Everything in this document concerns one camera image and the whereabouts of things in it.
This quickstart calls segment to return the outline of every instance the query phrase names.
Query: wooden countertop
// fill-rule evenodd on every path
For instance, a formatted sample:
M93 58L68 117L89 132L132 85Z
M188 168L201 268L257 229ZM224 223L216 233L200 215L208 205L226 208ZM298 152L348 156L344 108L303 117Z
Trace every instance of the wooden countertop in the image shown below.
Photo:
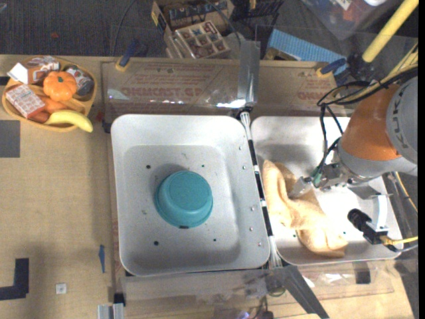
M5 76L23 55L0 55ZM102 81L101 64L108 57L64 56ZM110 304L114 294L108 144L110 135L96 121L102 110L98 91L89 115L94 131L49 132L21 123L19 158L0 158L0 287L13 284L15 259L29 258L26 298L0 301L0 317L95 318L99 304ZM0 108L0 121L12 120ZM105 247L106 269L98 257ZM323 300L331 318L413 318L398 273L388 264L393 292ZM55 285L66 283L67 293ZM145 318L137 306L126 307L126 318ZM298 304L271 305L276 318L317 318L303 315ZM210 318L176 312L161 318Z

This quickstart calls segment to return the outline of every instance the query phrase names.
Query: blue plastic container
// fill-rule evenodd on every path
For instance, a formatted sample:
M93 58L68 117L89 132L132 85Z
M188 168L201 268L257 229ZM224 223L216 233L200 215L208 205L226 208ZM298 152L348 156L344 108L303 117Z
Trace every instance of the blue plastic container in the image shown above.
M213 193L208 182L191 171L178 171L165 178L155 193L160 216L178 228L202 225L213 210Z

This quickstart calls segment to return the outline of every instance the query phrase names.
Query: dish towel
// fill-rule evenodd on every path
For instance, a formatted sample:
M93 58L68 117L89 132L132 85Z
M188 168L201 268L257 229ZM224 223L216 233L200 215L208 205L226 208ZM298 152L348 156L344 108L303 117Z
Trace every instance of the dish towel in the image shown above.
M314 190L300 198L290 199L288 192L297 179L282 163L266 160L262 177L270 217L277 218L287 228L295 229L298 239L311 252L331 258L344 257L348 242L334 229Z

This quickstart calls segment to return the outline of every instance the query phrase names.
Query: snack package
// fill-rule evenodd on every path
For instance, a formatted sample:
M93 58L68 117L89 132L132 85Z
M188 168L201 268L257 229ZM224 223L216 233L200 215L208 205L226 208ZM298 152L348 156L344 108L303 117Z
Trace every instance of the snack package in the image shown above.
M210 21L191 25L175 31L187 58L228 58L230 47Z
M80 70L76 65L72 65L67 68L65 72L72 74L77 83L77 95L85 96L87 93L90 93L94 86L94 81L85 74L82 70Z
M50 71L59 71L59 62L52 56L36 56L27 62L18 62L7 75L24 84L40 82Z
M31 118L44 110L45 103L27 85L19 85L6 92L6 99L24 116Z

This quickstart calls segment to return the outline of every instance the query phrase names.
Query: toy sink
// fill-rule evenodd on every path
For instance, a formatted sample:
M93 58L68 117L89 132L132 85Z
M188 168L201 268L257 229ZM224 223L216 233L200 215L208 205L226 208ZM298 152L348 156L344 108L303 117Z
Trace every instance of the toy sink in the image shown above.
M270 246L243 125L228 116L120 116L112 124L120 258L139 276L261 267ZM178 228L155 208L178 171L205 179L208 219Z
M340 118L339 121L345 128L349 119ZM332 118L325 118L325 125L328 142L332 143L341 134ZM307 177L323 157L323 134L319 117L263 116L252 122L251 132L260 167L264 160L281 162L297 178ZM387 194L381 177L370 181L369 185L383 195ZM375 210L373 201L363 200L342 186L333 187L327 192L316 189L315 194L323 211L349 243L345 256L340 259L327 259L313 254L300 243L294 230L285 228L271 218L278 252L286 262L292 265L320 265L393 259L400 254L383 245L371 245L363 237L363 233L354 228L347 219L348 212L353 208L372 216ZM402 237L389 200L386 225L389 237Z

